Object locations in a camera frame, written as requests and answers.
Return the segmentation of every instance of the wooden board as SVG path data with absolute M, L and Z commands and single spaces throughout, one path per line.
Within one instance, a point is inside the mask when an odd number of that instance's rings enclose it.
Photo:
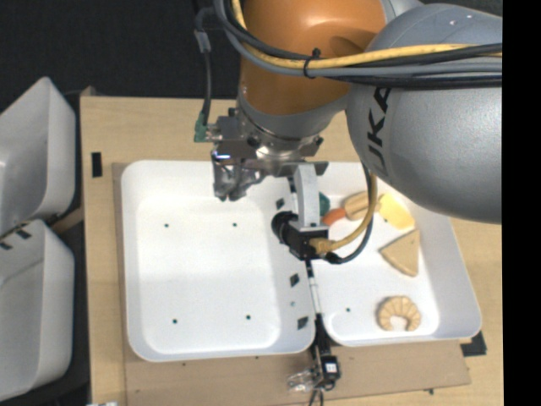
M 214 101 L 213 114 L 227 113 L 232 101 Z M 121 284 L 115 235 L 112 164 L 139 159 L 207 161 L 210 145 L 194 144 L 199 100 L 81 97 L 81 131 L 87 257 L 91 397 L 121 406 L 153 404 L 305 403 L 306 395 L 286 392 L 285 378 L 303 368 L 306 354 L 242 359 L 213 359 L 152 364 L 127 347 L 123 332 Z M 323 133 L 317 156 L 328 161 L 357 161 L 345 118 L 337 116 Z M 92 167 L 101 157 L 100 170 Z M 489 355 L 467 360 L 457 342 L 419 343 L 375 348 L 336 348 L 344 377 L 326 400 L 405 392 L 432 387 L 438 404 L 500 404 L 502 390 L 501 240 L 498 226 L 454 222 L 467 268 L 484 313 Z M 431 404 L 426 392 L 390 397 L 393 404 Z M 389 404 L 369 397 L 331 402 L 339 406 Z

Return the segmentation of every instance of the green connector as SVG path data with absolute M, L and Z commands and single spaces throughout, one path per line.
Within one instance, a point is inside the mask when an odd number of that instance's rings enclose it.
M 195 134 L 194 134 L 194 142 L 195 143 L 202 143 L 206 141 L 206 125 L 203 125 L 203 120 L 205 118 L 205 115 L 200 112 L 199 117 L 195 121 Z
M 325 194 L 320 193 L 320 217 L 324 216 L 331 208 L 331 201 Z

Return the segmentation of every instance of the gray cable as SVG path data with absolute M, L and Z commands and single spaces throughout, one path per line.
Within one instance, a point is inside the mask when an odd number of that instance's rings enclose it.
M 218 10 L 220 15 L 226 17 L 226 10 L 223 0 L 219 0 Z M 233 47 L 250 62 L 261 68 L 282 75 L 304 77 L 302 69 L 283 68 L 257 58 L 254 54 L 243 47 L 241 42 L 229 31 L 224 30 L 227 39 Z M 431 65 L 407 65 L 388 68 L 329 68 L 310 69 L 307 74 L 312 77 L 342 77 L 342 76 L 390 76 L 403 77 L 410 75 L 436 75 L 436 74 L 464 74 L 464 73 L 501 73 L 502 62 L 482 63 L 435 63 Z

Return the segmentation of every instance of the dark floor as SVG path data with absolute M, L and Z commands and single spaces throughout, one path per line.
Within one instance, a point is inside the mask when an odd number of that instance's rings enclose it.
M 210 1 L 0 0 L 0 112 L 44 75 L 71 102 L 76 99 L 73 94 L 88 85 L 113 96 L 202 96 L 205 71 L 192 34 L 193 18 L 196 7 L 208 6 Z M 503 14 L 503 0 L 421 1 Z M 221 32 L 211 32 L 210 38 L 214 95 L 234 97 L 238 55 Z M 65 239 L 83 255 L 81 235 L 82 229 Z M 78 268 L 84 272 L 84 260 Z M 84 278 L 79 280 L 77 323 L 83 331 Z M 84 333 L 78 335 L 82 344 L 77 351 L 78 368 L 58 391 L 61 397 L 54 400 L 56 388 L 49 387 L 46 393 L 34 392 L 2 406 L 85 405 L 87 344 Z M 69 384 L 72 392 L 65 394 Z

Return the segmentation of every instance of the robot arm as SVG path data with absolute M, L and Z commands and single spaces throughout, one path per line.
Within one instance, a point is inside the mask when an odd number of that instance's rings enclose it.
M 430 210 L 501 221 L 501 58 L 489 55 L 501 50 L 501 18 L 417 0 L 229 3 L 215 0 L 215 11 L 243 59 L 238 107 L 206 131 L 218 197 L 292 177 L 345 109 L 359 158 L 379 178 Z M 486 47 L 381 60 L 445 44 Z M 352 65 L 374 52 L 382 57 Z

